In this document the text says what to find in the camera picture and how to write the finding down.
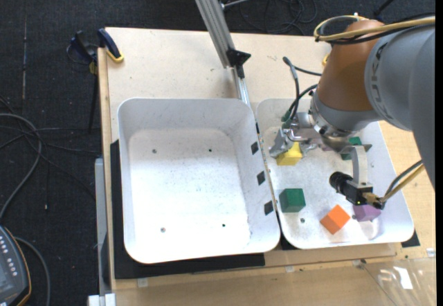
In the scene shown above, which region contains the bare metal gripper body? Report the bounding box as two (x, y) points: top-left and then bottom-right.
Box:
(282, 111), (361, 154)

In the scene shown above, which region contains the yellow cube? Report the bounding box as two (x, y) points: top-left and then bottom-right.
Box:
(275, 141), (303, 167)

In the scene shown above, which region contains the dark green cube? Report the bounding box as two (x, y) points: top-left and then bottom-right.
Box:
(340, 136), (373, 161)

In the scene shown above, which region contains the white plastic tray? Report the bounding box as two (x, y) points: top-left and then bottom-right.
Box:
(255, 98), (415, 251)
(116, 97), (282, 265)

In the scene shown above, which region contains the orange cube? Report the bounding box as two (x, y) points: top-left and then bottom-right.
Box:
(319, 204), (352, 235)

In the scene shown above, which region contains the purple cube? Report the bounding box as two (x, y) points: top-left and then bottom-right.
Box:
(352, 203), (382, 224)

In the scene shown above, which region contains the pale wood board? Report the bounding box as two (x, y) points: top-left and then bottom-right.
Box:
(98, 26), (436, 290)

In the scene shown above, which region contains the black cylinder on white bracket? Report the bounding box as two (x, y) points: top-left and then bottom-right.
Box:
(329, 144), (386, 210)

